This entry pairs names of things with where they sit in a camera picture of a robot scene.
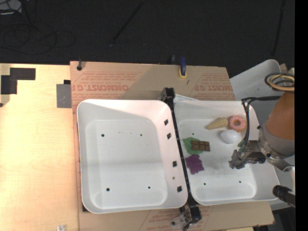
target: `metal bracket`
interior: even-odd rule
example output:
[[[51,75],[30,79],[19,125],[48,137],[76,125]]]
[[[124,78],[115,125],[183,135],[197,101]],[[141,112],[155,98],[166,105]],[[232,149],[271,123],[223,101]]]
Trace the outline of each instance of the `metal bracket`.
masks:
[[[293,168],[293,165],[289,164],[286,162],[284,159],[272,159],[270,157],[267,158],[267,161],[274,165],[276,168],[281,170],[282,172],[284,171],[290,171]]]
[[[241,169],[245,167],[246,163],[255,164],[259,162],[262,164],[265,161],[266,158],[264,154],[259,150],[257,141],[249,141],[244,152],[240,153],[237,150],[233,151],[229,165],[231,168]]]
[[[185,164],[185,158],[184,158],[184,155],[183,155],[182,146],[181,146],[181,142],[180,142],[177,121],[176,121],[175,114],[174,114],[174,103],[173,103],[174,98],[175,98],[174,88],[164,88],[161,95],[160,95],[160,100],[165,102],[171,109],[172,119],[173,119],[173,124],[174,124],[174,130],[175,130],[175,134],[176,134],[177,141],[178,141],[179,153],[180,153],[180,157],[181,157],[181,161],[182,161],[182,166],[183,166],[183,171],[184,171],[184,176],[185,176],[185,181],[186,181],[186,187],[187,187],[187,190],[188,190],[188,200],[187,201],[188,201],[189,211],[190,211],[190,215],[191,215],[191,221],[184,227],[185,230],[187,230],[191,223],[197,223],[199,220],[202,219],[202,216],[201,216],[201,212],[200,212],[199,207],[196,206],[196,202],[195,202],[194,198],[192,197],[192,192],[191,192],[191,188],[190,188],[190,185],[189,185],[188,173],[187,173],[186,164]]]
[[[182,213],[178,217],[171,220],[171,225],[177,229],[184,229],[192,221],[191,217],[188,215],[189,213],[185,211],[184,206],[181,211]]]
[[[65,231],[65,225],[58,225],[57,231]]]

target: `wooden table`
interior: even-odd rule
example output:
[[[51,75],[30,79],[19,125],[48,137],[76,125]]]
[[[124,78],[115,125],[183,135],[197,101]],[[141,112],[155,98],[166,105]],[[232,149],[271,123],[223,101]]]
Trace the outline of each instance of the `wooden table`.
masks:
[[[78,231],[72,109],[57,108],[56,99],[70,66],[0,64],[0,75],[11,67],[36,68],[36,79],[19,80],[17,94],[0,99],[0,230]],[[273,220],[268,203],[257,209]]]

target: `pink donut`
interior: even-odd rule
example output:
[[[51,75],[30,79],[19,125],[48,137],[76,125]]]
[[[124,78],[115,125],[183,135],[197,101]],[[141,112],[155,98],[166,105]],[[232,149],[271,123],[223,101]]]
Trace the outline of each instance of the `pink donut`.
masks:
[[[247,124],[246,121],[243,117],[241,117],[240,115],[233,115],[229,118],[228,120],[228,127],[230,129],[233,129],[237,132],[242,132],[245,130]]]

